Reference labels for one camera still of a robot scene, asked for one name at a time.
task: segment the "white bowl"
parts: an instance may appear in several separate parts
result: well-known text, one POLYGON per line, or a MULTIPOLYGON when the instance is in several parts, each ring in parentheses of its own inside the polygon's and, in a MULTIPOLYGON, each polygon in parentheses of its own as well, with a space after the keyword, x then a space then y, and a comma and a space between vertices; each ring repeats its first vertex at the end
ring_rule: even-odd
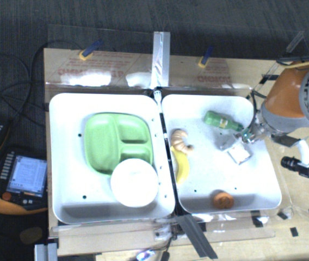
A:
POLYGON ((126 159, 111 175, 111 189, 123 205, 140 208, 150 204, 158 193, 155 169, 142 159, 126 159))

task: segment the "brown cylinder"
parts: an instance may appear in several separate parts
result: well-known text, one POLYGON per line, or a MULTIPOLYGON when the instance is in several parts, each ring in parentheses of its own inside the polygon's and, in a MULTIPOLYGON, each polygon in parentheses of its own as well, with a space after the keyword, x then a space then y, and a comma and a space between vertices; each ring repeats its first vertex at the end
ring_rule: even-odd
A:
POLYGON ((265 99, 266 109, 275 115, 283 117, 304 117, 299 102, 299 91, 307 72, 307 69, 285 69, 265 99))

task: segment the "green divided plate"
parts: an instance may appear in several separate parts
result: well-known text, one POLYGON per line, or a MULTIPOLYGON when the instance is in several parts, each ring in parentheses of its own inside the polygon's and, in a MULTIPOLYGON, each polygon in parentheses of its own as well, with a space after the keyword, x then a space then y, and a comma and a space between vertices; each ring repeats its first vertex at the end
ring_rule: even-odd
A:
POLYGON ((99 113, 88 119, 84 149, 88 165, 102 174, 111 175, 126 159, 153 163, 149 127, 144 120, 130 114, 99 113))

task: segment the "white tray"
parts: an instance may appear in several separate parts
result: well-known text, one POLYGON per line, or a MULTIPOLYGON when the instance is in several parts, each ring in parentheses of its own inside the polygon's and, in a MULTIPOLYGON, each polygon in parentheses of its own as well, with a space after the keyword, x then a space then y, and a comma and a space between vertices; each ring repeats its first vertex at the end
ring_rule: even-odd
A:
MULTIPOLYGON (((219 146, 232 132, 204 123, 209 110, 225 114, 247 127, 253 106, 236 96, 168 95, 162 101, 168 138, 176 129, 188 133, 186 142, 195 147, 189 155, 188 179, 177 185, 182 207, 193 214, 273 209, 281 203, 281 190, 264 141, 247 145, 251 158, 238 165, 219 146), (231 209, 216 209, 213 196, 225 191, 234 197, 231 209)), ((174 171, 177 170, 172 155, 174 171)))
POLYGON ((52 201, 63 223, 155 219, 175 207, 160 116, 154 100, 143 95, 58 94, 50 102, 52 201), (84 156, 86 121, 102 112, 136 115, 149 126, 153 167, 159 178, 156 199, 146 207, 123 206, 113 196, 110 177, 91 171, 84 156))

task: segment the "blue and yellow clamp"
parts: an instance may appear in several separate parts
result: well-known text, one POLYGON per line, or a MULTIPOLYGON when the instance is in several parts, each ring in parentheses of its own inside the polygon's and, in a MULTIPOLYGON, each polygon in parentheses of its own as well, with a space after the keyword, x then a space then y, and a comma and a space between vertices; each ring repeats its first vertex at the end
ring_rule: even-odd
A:
POLYGON ((103 44, 104 42, 102 39, 98 39, 96 42, 93 42, 89 47, 79 53, 80 59, 86 61, 93 55, 93 51, 100 48, 103 44))
POLYGON ((199 59, 198 65, 200 67, 206 67, 208 64, 209 57, 213 53, 213 46, 209 46, 206 53, 199 59))

